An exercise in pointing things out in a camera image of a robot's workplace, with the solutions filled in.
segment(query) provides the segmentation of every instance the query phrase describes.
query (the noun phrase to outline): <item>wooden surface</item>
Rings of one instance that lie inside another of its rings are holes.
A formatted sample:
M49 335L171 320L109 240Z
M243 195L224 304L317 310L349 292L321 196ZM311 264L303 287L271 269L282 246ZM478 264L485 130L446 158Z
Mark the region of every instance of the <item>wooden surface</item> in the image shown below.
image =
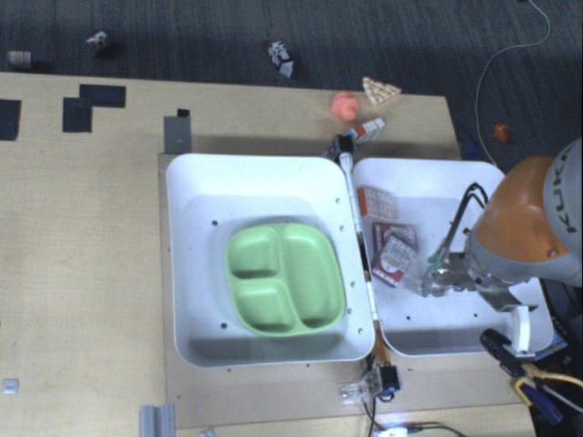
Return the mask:
M81 83L126 86L126 108L94 108L92 134L64 134L63 97L78 97ZM17 395L0 395L0 435L138 435L139 407L166 401L158 171L163 117L189 109L198 151L266 153L271 147L271 153L318 154L345 130L328 114L332 96L0 73L0 98L23 101L17 141L0 142L0 379L20 380ZM378 142L362 147L363 155L459 157L440 97L401 96L362 114L388 124ZM261 140L251 139L256 136ZM494 391L501 403L516 402L507 376L486 355L417 363L395 356L407 383L404 402L412 400L407 394L423 397L427 381L454 377L456 408L465 406L471 378L478 384L472 393ZM240 399L252 407L250 396ZM443 395L420 399L414 409L434 407L427 400L452 406ZM216 405L220 416L230 414ZM488 410L500 420L480 431ZM444 422L476 429L473 435L533 434L521 405L421 412L412 419L432 421L436 412ZM310 435L312 427L323 436L364 435L366 419L249 425L220 427L218 435L286 435L289 429Z

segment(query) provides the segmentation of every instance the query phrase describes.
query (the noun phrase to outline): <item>pink object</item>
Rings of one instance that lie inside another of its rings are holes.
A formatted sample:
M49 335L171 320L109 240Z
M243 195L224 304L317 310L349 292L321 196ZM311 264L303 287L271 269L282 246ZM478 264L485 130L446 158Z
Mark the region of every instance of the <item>pink object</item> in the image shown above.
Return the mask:
M356 97L348 91L340 91L332 99L330 112L343 121L353 121L360 106Z

